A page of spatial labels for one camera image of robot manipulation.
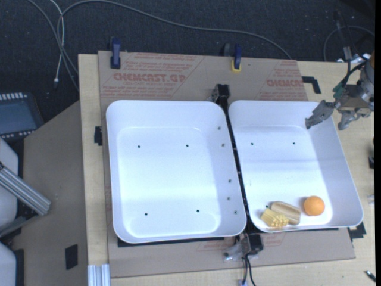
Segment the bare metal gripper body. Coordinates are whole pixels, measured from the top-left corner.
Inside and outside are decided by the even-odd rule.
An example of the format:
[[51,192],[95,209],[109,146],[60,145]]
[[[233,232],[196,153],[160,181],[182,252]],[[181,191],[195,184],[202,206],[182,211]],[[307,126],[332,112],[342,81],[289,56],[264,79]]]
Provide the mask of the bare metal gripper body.
[[354,85],[346,85],[336,99],[335,106],[339,111],[354,111],[360,114],[374,112],[374,84],[358,81]]

